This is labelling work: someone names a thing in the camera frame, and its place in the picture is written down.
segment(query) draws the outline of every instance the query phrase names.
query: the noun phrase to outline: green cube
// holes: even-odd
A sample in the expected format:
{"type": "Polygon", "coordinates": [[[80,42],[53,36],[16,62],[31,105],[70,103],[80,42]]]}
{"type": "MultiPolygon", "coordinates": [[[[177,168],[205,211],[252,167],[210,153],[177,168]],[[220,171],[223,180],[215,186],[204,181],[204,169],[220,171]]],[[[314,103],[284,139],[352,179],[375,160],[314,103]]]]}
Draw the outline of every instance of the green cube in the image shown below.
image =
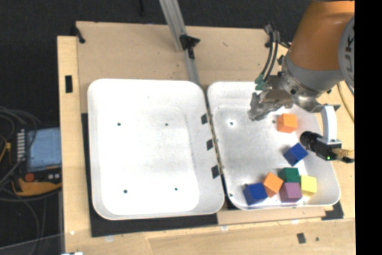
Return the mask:
{"type": "Polygon", "coordinates": [[[299,183],[300,172],[298,168],[283,168],[279,171],[279,178],[288,183],[299,183]]]}

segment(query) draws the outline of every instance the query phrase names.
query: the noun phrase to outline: orange cube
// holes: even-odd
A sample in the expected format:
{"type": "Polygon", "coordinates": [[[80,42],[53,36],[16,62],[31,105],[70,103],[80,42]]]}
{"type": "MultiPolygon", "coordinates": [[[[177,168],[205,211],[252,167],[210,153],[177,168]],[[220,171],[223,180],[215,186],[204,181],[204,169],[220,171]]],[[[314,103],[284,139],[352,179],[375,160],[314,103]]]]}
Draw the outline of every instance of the orange cube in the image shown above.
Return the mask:
{"type": "Polygon", "coordinates": [[[268,172],[267,176],[263,180],[263,185],[268,197],[274,196],[276,193],[278,193],[283,182],[284,181],[277,175],[273,174],[272,172],[268,172]]]}
{"type": "Polygon", "coordinates": [[[298,127],[297,116],[283,113],[277,117],[277,130],[284,133],[292,133],[298,127]]]}

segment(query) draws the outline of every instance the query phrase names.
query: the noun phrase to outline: black mat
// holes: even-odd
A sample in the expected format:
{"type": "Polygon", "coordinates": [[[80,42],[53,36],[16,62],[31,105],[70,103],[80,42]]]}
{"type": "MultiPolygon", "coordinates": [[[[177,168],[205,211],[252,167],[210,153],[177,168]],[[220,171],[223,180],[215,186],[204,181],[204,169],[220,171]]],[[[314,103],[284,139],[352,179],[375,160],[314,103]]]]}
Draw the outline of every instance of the black mat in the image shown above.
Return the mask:
{"type": "Polygon", "coordinates": [[[88,185],[88,200],[90,211],[91,235],[93,237],[127,234],[133,232],[164,231],[168,229],[196,228],[217,224],[217,215],[190,217],[170,217],[144,220],[116,220],[111,221],[97,214],[91,200],[90,161],[89,161],[89,137],[88,137],[88,114],[83,113],[82,132],[84,135],[84,152],[86,177],[88,185]]]}

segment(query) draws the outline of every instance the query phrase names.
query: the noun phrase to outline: wooden table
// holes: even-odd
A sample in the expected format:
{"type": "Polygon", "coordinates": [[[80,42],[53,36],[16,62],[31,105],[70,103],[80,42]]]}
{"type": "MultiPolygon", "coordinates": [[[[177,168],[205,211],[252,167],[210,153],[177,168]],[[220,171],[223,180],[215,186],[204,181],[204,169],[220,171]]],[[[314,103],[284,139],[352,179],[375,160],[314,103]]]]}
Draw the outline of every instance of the wooden table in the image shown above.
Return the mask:
{"type": "MultiPolygon", "coordinates": [[[[57,38],[66,252],[355,254],[355,166],[338,161],[332,163],[341,187],[343,217],[339,219],[322,220],[336,215],[333,207],[255,211],[223,207],[216,226],[93,238],[81,124],[81,113],[87,111],[87,86],[98,78],[187,80],[188,75],[184,55],[175,51],[166,25],[79,21],[76,26],[84,44],[75,36],[57,38]]],[[[201,40],[195,56],[204,90],[216,81],[253,81],[262,70],[267,57],[263,30],[186,28],[188,35],[201,40]]],[[[342,90],[352,111],[353,96],[345,85],[342,90]]],[[[319,101],[343,104],[336,87],[319,101]]],[[[354,149],[354,123],[345,107],[337,111],[337,121],[343,148],[354,149]]]]}

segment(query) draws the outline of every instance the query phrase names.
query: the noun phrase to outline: red button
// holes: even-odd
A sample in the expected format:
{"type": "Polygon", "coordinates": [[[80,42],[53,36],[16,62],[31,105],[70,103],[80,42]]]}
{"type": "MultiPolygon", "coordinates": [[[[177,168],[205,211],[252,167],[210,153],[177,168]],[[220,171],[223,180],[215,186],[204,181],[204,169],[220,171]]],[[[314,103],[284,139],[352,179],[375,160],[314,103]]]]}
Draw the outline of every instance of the red button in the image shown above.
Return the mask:
{"type": "Polygon", "coordinates": [[[33,173],[27,173],[24,176],[25,182],[33,182],[35,180],[35,175],[33,173]]]}

